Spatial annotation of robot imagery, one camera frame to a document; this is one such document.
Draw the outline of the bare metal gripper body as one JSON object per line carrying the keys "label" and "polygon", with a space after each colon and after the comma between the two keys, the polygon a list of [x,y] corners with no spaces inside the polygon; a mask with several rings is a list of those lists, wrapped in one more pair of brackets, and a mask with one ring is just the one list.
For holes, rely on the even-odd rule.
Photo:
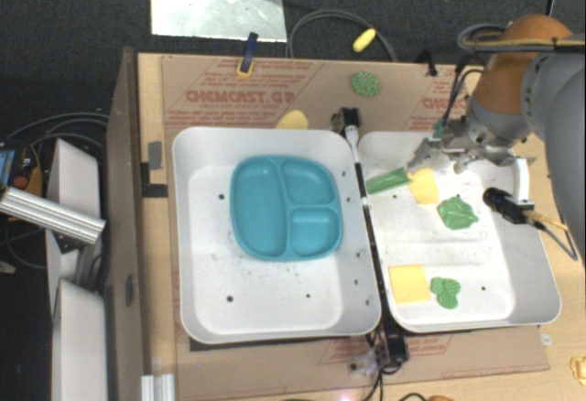
{"label": "bare metal gripper body", "polygon": [[475,161],[487,160],[493,164],[510,163],[517,142],[515,137],[496,134],[476,117],[441,117],[433,126],[431,139],[441,141],[441,155],[449,159],[451,154],[470,151]]}

